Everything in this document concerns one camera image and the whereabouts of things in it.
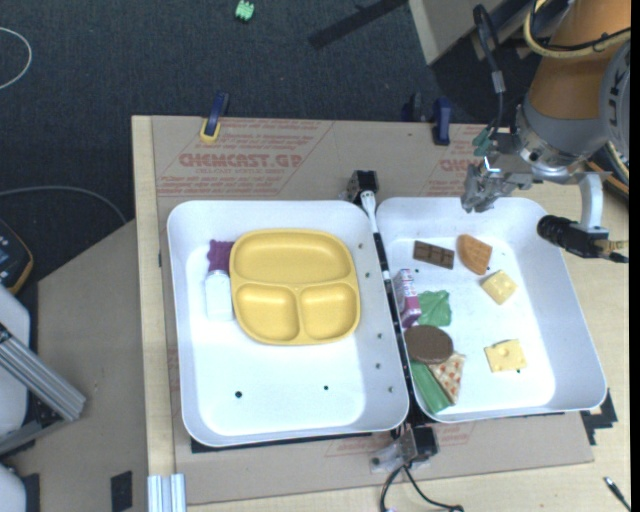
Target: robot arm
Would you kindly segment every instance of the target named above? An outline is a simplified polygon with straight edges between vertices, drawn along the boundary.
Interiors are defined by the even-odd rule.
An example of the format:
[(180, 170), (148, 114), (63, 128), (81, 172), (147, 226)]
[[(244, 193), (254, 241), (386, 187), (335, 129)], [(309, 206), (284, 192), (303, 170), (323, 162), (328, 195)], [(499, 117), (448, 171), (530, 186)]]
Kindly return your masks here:
[[(631, 0), (575, 0), (543, 47), (530, 24), (545, 3), (536, 0), (525, 21), (525, 37), (543, 59), (510, 132), (495, 126), (474, 141), (484, 160), (468, 170), (462, 207), (486, 211), (536, 182), (577, 184), (580, 222), (547, 216), (538, 233), (583, 258), (625, 261), (600, 226), (603, 173), (584, 164), (605, 144), (629, 158)], [(494, 83), (502, 86), (495, 77)]]

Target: wooden table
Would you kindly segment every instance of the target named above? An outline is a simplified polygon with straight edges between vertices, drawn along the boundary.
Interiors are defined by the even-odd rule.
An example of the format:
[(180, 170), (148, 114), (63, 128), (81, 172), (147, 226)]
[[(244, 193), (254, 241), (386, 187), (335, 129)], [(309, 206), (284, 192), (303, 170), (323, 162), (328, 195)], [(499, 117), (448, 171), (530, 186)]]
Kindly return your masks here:
[[(381, 123), (337, 122), (347, 137), (374, 138)], [(397, 125), (398, 130), (406, 129)], [(170, 391), (167, 367), (164, 303), (161, 271), (158, 267), (159, 226), (154, 171), (152, 118), (132, 119), (136, 219), (138, 235), (140, 306), (144, 358), (144, 385), (148, 467), (151, 475), (176, 472), (172, 436)], [(396, 129), (393, 126), (385, 130)], [(417, 129), (422, 137), (411, 150), (433, 150), (429, 130)], [(375, 145), (382, 155), (387, 148), (381, 140)], [(421, 155), (415, 155), (416, 161)], [(576, 187), (539, 185), (526, 197), (540, 203), (554, 215), (576, 218), (579, 193)], [(603, 225), (612, 239), (628, 239), (629, 212), (626, 205), (606, 196)], [(469, 511), (513, 510), (623, 510), (606, 487), (603, 477), (610, 476), (627, 500), (631, 500), (630, 456), (630, 381), (629, 381), (629, 266), (604, 260), (582, 260), (565, 256), (589, 330), (596, 344), (613, 399), (617, 422), (613, 428), (598, 430), (593, 447), (595, 461), (575, 466), (553, 467), (511, 473), (460, 477), (423, 482), (424, 492), (432, 499), (456, 504)], [(190, 511), (375, 511), (379, 486), (311, 494), (262, 498), (237, 502), (190, 506)], [(387, 505), (397, 510), (430, 510), (408, 483), (396, 483), (387, 495)]]

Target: yellow plate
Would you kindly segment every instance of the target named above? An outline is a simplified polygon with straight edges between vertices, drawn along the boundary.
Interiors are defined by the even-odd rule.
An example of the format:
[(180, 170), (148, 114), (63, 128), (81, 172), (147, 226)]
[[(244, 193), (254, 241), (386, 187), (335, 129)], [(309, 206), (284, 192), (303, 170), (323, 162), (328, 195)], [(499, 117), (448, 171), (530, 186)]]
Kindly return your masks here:
[(350, 335), (360, 319), (355, 266), (344, 243), (324, 231), (266, 229), (231, 249), (236, 318), (253, 339), (308, 345)]

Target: black pen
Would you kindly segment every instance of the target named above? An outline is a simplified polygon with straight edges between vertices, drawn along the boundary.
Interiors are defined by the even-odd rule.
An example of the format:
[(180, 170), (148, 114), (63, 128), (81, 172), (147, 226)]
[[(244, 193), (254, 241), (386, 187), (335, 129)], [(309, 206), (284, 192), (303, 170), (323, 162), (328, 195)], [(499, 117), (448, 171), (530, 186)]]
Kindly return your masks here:
[(627, 510), (629, 510), (629, 512), (631, 512), (631, 505), (629, 505), (627, 503), (627, 500), (624, 499), (624, 496), (620, 492), (620, 489), (618, 489), (618, 486), (613, 482), (613, 480), (611, 480), (611, 478), (609, 478), (608, 476), (605, 476), (604, 481), (609, 489), (611, 489), (611, 492), (614, 494), (614, 496), (620, 500), (620, 502), (627, 508)]

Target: black floor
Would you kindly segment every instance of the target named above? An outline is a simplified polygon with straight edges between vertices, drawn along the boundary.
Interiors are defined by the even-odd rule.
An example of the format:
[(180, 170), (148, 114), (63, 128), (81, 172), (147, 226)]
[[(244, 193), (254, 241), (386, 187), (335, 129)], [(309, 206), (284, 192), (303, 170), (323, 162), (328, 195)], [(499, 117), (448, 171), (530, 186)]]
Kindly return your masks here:
[[(0, 26), (30, 43), (26, 74), (0, 89), (0, 219), (48, 275), (134, 217), (132, 115), (206, 116), (219, 89), (229, 116), (400, 121), (419, 92), (426, 114), (446, 96), (453, 122), (496, 109), (489, 70), (468, 38), (427, 66), (406, 0), (138, 0), (2, 2)], [(472, 17), (472, 13), (459, 13)], [(27, 51), (0, 31), (0, 86)], [(535, 57), (503, 53), (507, 103), (526, 90)]]

